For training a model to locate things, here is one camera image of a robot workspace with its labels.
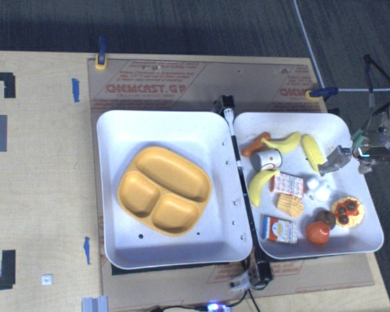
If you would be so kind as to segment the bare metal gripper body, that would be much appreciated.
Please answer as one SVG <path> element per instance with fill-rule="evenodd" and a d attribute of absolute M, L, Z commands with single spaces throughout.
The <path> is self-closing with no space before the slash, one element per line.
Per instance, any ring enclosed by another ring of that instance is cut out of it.
<path fill-rule="evenodd" d="M 361 166 L 390 164 L 390 110 L 380 115 L 379 126 L 353 135 L 353 156 Z"/>

